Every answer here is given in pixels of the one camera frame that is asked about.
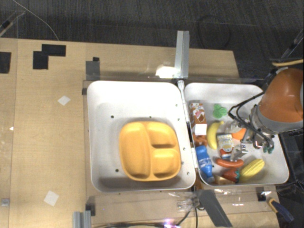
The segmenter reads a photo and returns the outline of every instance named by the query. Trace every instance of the white cable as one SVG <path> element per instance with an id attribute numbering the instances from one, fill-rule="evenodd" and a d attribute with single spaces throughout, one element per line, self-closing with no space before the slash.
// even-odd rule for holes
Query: white cable
<path id="1" fill-rule="evenodd" d="M 57 40 L 59 40 L 57 34 L 55 33 L 55 31 L 52 29 L 52 27 L 46 23 L 42 18 L 40 18 L 38 15 L 34 14 L 32 11 L 30 11 L 29 9 L 27 9 L 26 7 L 24 7 L 23 5 L 21 5 L 20 3 L 18 3 L 16 0 L 12 0 L 13 2 L 15 2 L 16 4 L 18 4 L 20 7 L 24 8 L 27 12 L 29 12 L 30 14 L 34 15 L 37 19 L 41 20 L 44 24 L 46 24 L 47 27 L 50 28 L 50 30 L 53 32 L 54 36 L 56 37 Z"/>

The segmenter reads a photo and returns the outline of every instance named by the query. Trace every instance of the black floor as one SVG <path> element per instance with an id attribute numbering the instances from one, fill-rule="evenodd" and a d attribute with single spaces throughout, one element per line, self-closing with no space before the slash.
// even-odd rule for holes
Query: black floor
<path id="1" fill-rule="evenodd" d="M 192 48 L 233 50 L 241 77 L 264 78 L 303 28 L 304 0 L 17 0 L 60 40 L 174 47 L 177 30 Z M 0 0 L 0 21 L 14 10 Z M 30 13 L 6 37 L 55 39 Z M 303 56 L 303 44 L 293 54 Z"/>

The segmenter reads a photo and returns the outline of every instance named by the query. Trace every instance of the yellow corn cob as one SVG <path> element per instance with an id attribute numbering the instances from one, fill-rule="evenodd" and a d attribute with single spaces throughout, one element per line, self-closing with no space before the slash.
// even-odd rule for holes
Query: yellow corn cob
<path id="1" fill-rule="evenodd" d="M 252 178 L 262 170 L 264 165 L 265 162 L 262 159 L 252 161 L 240 171 L 240 181 L 247 181 Z"/>

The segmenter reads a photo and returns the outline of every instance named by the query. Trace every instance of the yellow cable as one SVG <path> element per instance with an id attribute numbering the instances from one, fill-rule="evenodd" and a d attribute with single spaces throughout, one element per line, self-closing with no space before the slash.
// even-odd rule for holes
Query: yellow cable
<path id="1" fill-rule="evenodd" d="M 285 66 L 291 66 L 291 65 L 296 65 L 303 63 L 303 59 L 296 60 L 296 61 L 290 61 L 290 62 L 284 62 L 284 63 L 272 63 L 273 66 L 277 67 L 285 67 Z"/>

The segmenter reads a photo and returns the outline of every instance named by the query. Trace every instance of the white diamond sticker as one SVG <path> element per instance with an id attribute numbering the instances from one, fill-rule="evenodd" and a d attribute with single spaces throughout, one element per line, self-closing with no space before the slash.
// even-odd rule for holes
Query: white diamond sticker
<path id="1" fill-rule="evenodd" d="M 67 97 L 67 96 L 63 96 L 63 97 L 61 97 L 59 100 L 58 100 L 58 102 L 60 103 L 60 104 L 62 104 L 62 105 L 66 105 L 69 101 L 70 101 L 71 99 L 69 98 L 69 97 Z"/>
<path id="2" fill-rule="evenodd" d="M 55 206 L 58 198 L 59 198 L 58 194 L 52 191 L 48 191 L 46 197 L 44 198 L 44 201 L 49 205 Z"/>

